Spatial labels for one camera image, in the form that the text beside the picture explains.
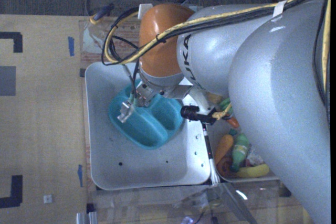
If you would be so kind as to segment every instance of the toy bottle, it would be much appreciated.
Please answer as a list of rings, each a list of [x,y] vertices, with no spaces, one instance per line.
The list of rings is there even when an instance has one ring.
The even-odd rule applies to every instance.
[[[230,170],[238,172],[242,162],[245,160],[249,147],[249,141],[244,133],[238,134],[232,150],[232,165]]]

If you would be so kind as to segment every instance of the plywood surface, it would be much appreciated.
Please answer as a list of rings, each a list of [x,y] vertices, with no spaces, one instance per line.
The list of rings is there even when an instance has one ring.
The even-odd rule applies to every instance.
[[[16,67],[15,95],[0,96],[2,197],[10,177],[23,176],[23,202],[0,208],[0,223],[75,223],[86,211],[80,20],[86,18],[0,15],[1,32],[23,36],[22,53],[13,53],[13,40],[0,39],[0,66]],[[53,203],[44,204],[48,194]]]

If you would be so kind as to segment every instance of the blue tray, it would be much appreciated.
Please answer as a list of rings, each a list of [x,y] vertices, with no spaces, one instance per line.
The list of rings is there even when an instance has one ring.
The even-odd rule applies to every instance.
[[[122,102],[126,101],[131,92],[131,85],[121,90],[109,105],[109,117],[113,125],[136,145],[154,150],[164,145],[180,128],[183,118],[180,115],[181,104],[178,100],[156,95],[150,105],[136,107],[132,115],[121,123]]]

